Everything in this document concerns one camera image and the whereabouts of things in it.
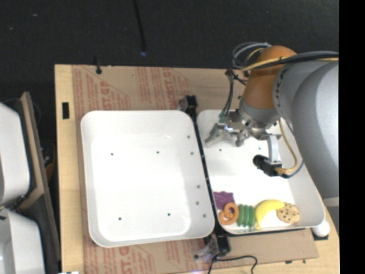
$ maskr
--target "cable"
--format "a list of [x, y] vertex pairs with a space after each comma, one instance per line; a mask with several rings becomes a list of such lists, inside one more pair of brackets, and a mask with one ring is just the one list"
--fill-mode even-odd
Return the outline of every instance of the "cable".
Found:
[[232, 104], [233, 99], [233, 79], [231, 76], [228, 76], [229, 79], [229, 96], [226, 104], [226, 111], [224, 113], [225, 116], [228, 116], [230, 105]]
[[136, 18], [137, 18], [137, 23], [138, 23], [138, 28], [139, 28], [139, 34], [141, 37], [141, 53], [140, 54], [142, 57], [146, 57], [147, 44], [146, 44], [146, 40], [145, 40], [145, 36], [144, 36], [143, 24], [142, 24], [141, 15], [140, 15], [139, 8], [138, 8], [138, 2], [137, 2], [137, 0], [132, 0], [132, 2], [133, 2], [133, 6], [135, 8], [135, 13], [136, 13]]
[[276, 172], [279, 175], [283, 175], [283, 174], [287, 174], [288, 172], [295, 171], [297, 169], [298, 159], [297, 159], [297, 156], [295, 155], [295, 152], [294, 152], [293, 148], [291, 147], [291, 145], [290, 145], [290, 143], [289, 143], [289, 141], [288, 141], [288, 139], [286, 137], [286, 134], [284, 132], [283, 125], [281, 123], [281, 119], [279, 119], [279, 126], [280, 126], [280, 130], [281, 130], [281, 134], [283, 135], [284, 141], [285, 141], [288, 149], [290, 150], [291, 155], [294, 158], [294, 165], [291, 168], [283, 168], [283, 167], [277, 167], [277, 168], [275, 168]]
[[308, 53], [302, 53], [290, 57], [280, 57], [280, 58], [274, 58], [269, 59], [265, 61], [261, 61], [255, 64], [248, 65], [244, 68], [242, 68], [242, 71], [248, 71], [252, 69], [258, 69], [258, 68], [267, 68], [275, 65], [280, 64], [286, 64], [286, 63], [299, 63], [299, 62], [305, 62], [310, 60], [330, 60], [334, 61], [334, 59], [338, 59], [338, 53], [336, 52], [308, 52]]
[[255, 263], [252, 265], [251, 267], [251, 274], [253, 274], [253, 269], [256, 267], [257, 265], [257, 258], [254, 256], [250, 256], [250, 255], [246, 255], [246, 256], [241, 256], [241, 257], [236, 257], [236, 258], [229, 258], [229, 259], [218, 259], [218, 256], [221, 255], [221, 253], [216, 254], [213, 258], [212, 258], [212, 263], [210, 264], [209, 270], [207, 274], [210, 274], [210, 272], [212, 271], [213, 268], [213, 263], [214, 262], [229, 262], [229, 261], [236, 261], [236, 260], [240, 260], [240, 259], [245, 259], [245, 258], [252, 258], [255, 260]]
[[234, 79], [234, 80], [237, 80], [238, 82], [240, 82], [241, 84], [243, 84], [243, 85], [246, 85], [247, 84], [247, 79], [241, 79], [241, 78], [239, 78], [238, 77], [238, 74], [235, 74], [234, 72], [233, 72], [233, 70], [232, 70], [232, 68], [228, 68], [227, 69], [227, 73], [230, 75], [230, 76], [232, 76], [232, 78]]
[[[289, 122], [287, 120], [285, 120], [285, 123], [288, 126], [288, 128], [289, 128], [291, 134], [293, 135], [293, 137], [295, 137], [294, 136], [293, 128], [291, 127], [291, 125], [289, 124]], [[298, 169], [295, 172], [293, 172], [291, 175], [286, 175], [285, 178], [288, 179], [288, 178], [291, 178], [292, 176], [295, 176], [299, 171], [301, 171], [303, 165], [304, 165], [304, 161], [302, 160], [301, 165], [298, 167]]]
[[[248, 42], [242, 43], [236, 46], [232, 51], [232, 67], [236, 69], [242, 69], [248, 64], [248, 60], [252, 57], [254, 53], [259, 50], [263, 50], [265, 48], [271, 47], [269, 43], [259, 43], [259, 42]], [[238, 60], [238, 56], [240, 56], [243, 52], [254, 49], [246, 58], [244, 62]]]

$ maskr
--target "white plate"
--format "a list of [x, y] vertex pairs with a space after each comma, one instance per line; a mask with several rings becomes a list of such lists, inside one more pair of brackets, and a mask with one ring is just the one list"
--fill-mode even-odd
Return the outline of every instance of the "white plate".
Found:
[[0, 273], [45, 274], [36, 222], [7, 209], [0, 216]]
[[92, 111], [81, 122], [90, 235], [104, 247], [204, 237], [214, 215], [191, 118]]
[[[197, 122], [202, 142], [218, 120], [219, 110], [205, 110], [198, 116]], [[281, 134], [280, 128], [274, 126], [272, 134]], [[301, 162], [295, 140], [289, 130], [286, 136], [295, 149]], [[238, 227], [237, 223], [223, 225], [223, 228], [234, 235], [252, 232], [281, 231], [293, 228], [315, 227], [323, 222], [325, 211], [318, 193], [305, 166], [290, 179], [269, 177], [253, 164], [253, 158], [260, 154], [269, 156], [267, 141], [254, 138], [246, 139], [241, 147], [236, 147], [235, 138], [227, 135], [222, 141], [207, 147], [204, 143], [204, 154], [207, 163], [209, 180], [214, 192], [232, 192], [236, 204], [256, 206], [267, 199], [279, 199], [295, 204], [301, 214], [299, 222], [287, 225], [280, 221], [271, 211], [262, 221], [261, 230]], [[293, 165], [293, 157], [283, 137], [278, 141], [279, 154], [284, 167]]]

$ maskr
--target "toy banana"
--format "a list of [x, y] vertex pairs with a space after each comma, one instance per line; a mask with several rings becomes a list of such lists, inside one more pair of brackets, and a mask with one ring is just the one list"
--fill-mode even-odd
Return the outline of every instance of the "toy banana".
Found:
[[255, 210], [257, 222], [256, 229], [261, 229], [261, 221], [269, 211], [281, 209], [283, 207], [285, 207], [285, 203], [276, 199], [266, 200], [260, 203]]

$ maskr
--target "plastic food item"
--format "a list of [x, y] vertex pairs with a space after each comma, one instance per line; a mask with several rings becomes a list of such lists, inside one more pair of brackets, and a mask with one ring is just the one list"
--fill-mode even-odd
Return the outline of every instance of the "plastic food item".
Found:
[[285, 207], [285, 203], [276, 199], [266, 200], [260, 203], [255, 209], [257, 222], [256, 229], [261, 229], [261, 221], [269, 211], [281, 209], [283, 207]]
[[247, 226], [250, 218], [250, 209], [247, 205], [244, 205], [244, 222], [242, 223], [243, 226]]
[[217, 209], [219, 210], [223, 210], [224, 205], [227, 203], [234, 203], [233, 193], [222, 191], [222, 192], [213, 192], [213, 195]]
[[240, 210], [240, 215], [237, 220], [237, 225], [241, 226], [244, 224], [245, 206], [240, 204], [240, 205], [238, 205], [238, 209]]
[[249, 206], [249, 210], [250, 210], [250, 218], [249, 218], [248, 226], [249, 226], [249, 228], [251, 228], [251, 227], [253, 227], [253, 225], [255, 225], [255, 208], [253, 208], [253, 206]]
[[237, 225], [244, 227], [248, 226], [249, 228], [253, 227], [255, 224], [255, 208], [253, 208], [253, 206], [240, 204], [238, 209], [240, 210], [240, 215], [237, 220]]
[[301, 215], [299, 213], [299, 210], [297, 206], [291, 203], [285, 203], [284, 208], [277, 209], [276, 215], [281, 221], [284, 221], [289, 224], [293, 224], [295, 222], [298, 222], [301, 218]]
[[218, 214], [219, 221], [222, 225], [230, 225], [237, 221], [240, 210], [233, 202], [227, 203], [224, 210]]

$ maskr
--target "brown cookie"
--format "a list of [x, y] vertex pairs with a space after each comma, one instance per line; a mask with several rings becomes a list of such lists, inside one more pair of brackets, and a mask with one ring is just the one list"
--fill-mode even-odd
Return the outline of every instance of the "brown cookie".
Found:
[[297, 206], [291, 203], [285, 203], [285, 207], [276, 210], [276, 215], [281, 221], [284, 221], [289, 224], [293, 224], [301, 218], [299, 210]]

